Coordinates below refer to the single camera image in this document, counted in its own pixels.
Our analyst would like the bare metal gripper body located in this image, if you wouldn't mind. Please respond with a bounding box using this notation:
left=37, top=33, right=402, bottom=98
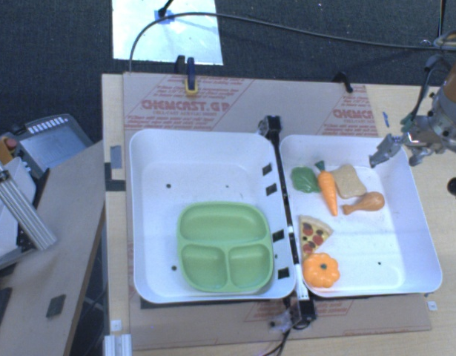
left=400, top=113, right=456, bottom=155

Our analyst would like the brown cardboard board, red print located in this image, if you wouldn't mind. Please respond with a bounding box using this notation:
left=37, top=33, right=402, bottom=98
left=122, top=71, right=433, bottom=351

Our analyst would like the thin black and white rod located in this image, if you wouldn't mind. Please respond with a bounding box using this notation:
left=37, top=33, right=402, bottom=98
left=271, top=131, right=309, bottom=300

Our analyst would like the orange carrot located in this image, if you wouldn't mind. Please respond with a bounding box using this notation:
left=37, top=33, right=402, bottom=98
left=314, top=160, right=340, bottom=217

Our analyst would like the orange chicken drumstick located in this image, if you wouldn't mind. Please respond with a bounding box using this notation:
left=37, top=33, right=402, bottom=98
left=341, top=191, right=386, bottom=216

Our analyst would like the white plastic tray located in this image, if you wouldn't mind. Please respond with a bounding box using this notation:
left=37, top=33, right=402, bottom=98
left=128, top=128, right=297, bottom=305
left=279, top=134, right=444, bottom=299

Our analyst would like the tan bread slice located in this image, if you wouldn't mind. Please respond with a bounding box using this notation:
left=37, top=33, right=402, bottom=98
left=329, top=163, right=368, bottom=200

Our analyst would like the green lettuce leaf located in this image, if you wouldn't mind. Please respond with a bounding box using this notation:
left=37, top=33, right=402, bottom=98
left=290, top=165, right=322, bottom=194

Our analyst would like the green divided plate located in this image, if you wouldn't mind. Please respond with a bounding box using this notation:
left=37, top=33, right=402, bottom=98
left=176, top=201, right=275, bottom=294

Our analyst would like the orange pumpkin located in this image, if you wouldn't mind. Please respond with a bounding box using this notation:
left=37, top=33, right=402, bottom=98
left=302, top=252, right=341, bottom=289

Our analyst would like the black block with thin wires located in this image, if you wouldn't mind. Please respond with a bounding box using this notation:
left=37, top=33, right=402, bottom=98
left=257, top=114, right=282, bottom=137
left=291, top=298, right=318, bottom=328

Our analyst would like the pizza slice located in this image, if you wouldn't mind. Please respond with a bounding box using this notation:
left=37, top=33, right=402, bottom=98
left=298, top=214, right=334, bottom=263

